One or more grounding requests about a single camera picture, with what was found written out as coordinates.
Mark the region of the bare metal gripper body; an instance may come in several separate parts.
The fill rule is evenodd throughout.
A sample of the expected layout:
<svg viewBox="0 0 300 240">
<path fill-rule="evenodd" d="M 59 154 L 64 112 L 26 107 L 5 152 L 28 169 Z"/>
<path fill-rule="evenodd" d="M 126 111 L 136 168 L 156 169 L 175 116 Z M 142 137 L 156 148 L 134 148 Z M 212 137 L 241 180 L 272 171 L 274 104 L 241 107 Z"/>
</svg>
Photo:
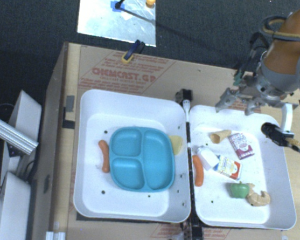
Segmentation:
<svg viewBox="0 0 300 240">
<path fill-rule="evenodd" d="M 288 94 L 271 85 L 263 77 L 244 76 L 240 82 L 238 96 L 244 100 L 252 100 L 261 104 L 276 106 Z"/>
</svg>

